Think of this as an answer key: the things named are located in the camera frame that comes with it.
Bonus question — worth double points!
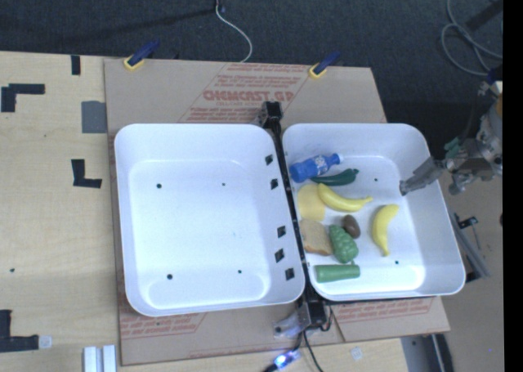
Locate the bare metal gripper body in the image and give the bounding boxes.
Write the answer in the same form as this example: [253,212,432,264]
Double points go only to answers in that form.
[444,132,504,184]

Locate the yellow banana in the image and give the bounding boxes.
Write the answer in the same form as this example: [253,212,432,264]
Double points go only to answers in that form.
[316,182,374,213]
[371,203,400,258]

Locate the white plastic tray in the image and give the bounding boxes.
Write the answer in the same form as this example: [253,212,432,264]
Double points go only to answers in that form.
[113,122,307,318]
[281,122,467,303]

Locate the dark green chili pepper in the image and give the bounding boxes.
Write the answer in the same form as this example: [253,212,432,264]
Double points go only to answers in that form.
[310,168,361,187]

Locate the brown kiwi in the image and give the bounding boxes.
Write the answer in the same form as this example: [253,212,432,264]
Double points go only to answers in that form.
[341,213,362,240]

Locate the green grapes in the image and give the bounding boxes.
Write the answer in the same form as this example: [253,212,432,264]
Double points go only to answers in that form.
[328,223,360,264]

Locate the blue plastic bottle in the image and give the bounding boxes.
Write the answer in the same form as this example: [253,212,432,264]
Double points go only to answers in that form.
[288,152,344,184]

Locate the pale yellow round slice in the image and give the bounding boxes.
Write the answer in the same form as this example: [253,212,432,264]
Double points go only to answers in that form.
[296,182,327,222]

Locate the tan bread slice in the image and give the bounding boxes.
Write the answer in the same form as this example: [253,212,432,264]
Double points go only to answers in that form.
[299,218,334,258]

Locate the green cylinder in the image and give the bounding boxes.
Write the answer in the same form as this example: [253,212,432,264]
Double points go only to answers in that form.
[313,263,362,285]

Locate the brown cardboard board red print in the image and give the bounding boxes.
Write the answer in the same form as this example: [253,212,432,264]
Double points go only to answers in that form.
[102,57,451,367]

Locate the black block with thin wires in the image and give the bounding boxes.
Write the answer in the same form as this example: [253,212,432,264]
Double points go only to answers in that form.
[257,101,284,131]
[297,298,333,331]

